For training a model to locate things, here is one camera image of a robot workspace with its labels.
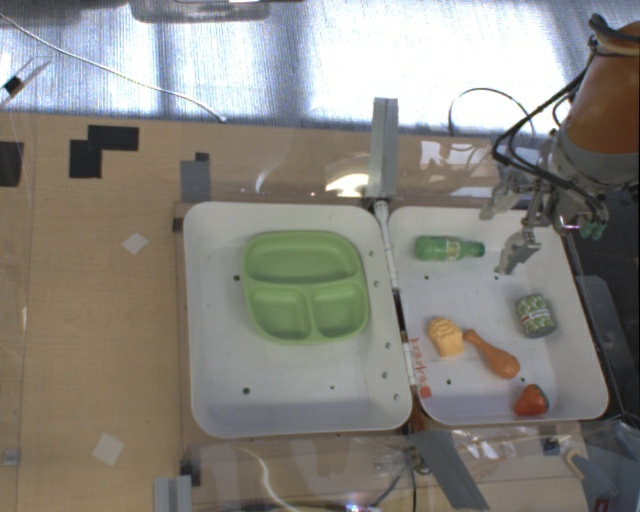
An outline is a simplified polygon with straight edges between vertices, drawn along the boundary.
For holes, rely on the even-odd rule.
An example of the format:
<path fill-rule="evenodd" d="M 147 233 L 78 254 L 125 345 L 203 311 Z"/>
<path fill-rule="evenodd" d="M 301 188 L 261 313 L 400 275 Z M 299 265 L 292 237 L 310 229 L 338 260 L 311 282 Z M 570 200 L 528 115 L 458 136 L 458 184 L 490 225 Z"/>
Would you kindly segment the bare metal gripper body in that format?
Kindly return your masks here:
<path fill-rule="evenodd" d="M 608 210 L 597 200 L 548 183 L 535 183 L 531 200 L 522 220 L 523 230 L 551 227 L 556 232 L 603 232 L 608 224 Z"/>

